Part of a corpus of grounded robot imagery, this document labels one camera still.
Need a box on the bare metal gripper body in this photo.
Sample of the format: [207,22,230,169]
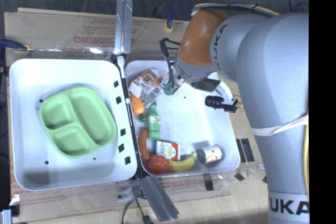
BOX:
[162,70,221,93]

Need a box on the white plastic tray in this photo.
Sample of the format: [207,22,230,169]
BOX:
[9,58,139,191]
[123,60,241,178]

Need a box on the orange and white packet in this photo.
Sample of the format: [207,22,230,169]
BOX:
[128,68,164,103]

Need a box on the green bottle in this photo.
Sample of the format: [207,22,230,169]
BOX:
[146,102,162,142]

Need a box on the white can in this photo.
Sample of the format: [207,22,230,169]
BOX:
[196,144,223,165]

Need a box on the orange carrot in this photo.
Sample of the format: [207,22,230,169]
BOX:
[130,92,147,123]

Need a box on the white blue and orange carton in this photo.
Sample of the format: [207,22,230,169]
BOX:
[153,140,182,162]

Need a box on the thin black and white rod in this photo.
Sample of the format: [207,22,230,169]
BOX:
[116,56,144,179]

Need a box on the yellow banana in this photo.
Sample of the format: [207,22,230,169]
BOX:
[167,152,198,173]

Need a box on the brown sausage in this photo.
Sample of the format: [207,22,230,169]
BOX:
[138,128,151,162]

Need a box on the green divided plate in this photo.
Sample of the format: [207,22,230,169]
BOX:
[39,86,118,159]

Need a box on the brown cardboard board red print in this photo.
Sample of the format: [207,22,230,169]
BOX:
[4,7,269,224]

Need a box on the black cylinder on white bracket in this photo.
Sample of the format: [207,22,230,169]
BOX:
[204,80,240,114]

